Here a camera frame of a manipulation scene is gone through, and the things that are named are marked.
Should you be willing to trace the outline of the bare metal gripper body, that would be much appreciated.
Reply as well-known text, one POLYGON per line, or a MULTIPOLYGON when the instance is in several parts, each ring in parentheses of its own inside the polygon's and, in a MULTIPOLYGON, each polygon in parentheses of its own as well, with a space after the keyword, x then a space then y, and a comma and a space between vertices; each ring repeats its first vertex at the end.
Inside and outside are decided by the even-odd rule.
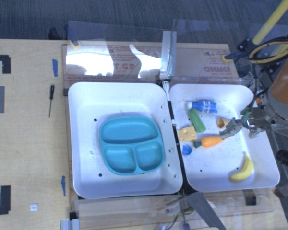
POLYGON ((268 130, 276 124, 276 117, 268 111, 266 106, 247 106, 242 110, 241 115, 243 126, 252 131, 268 130))

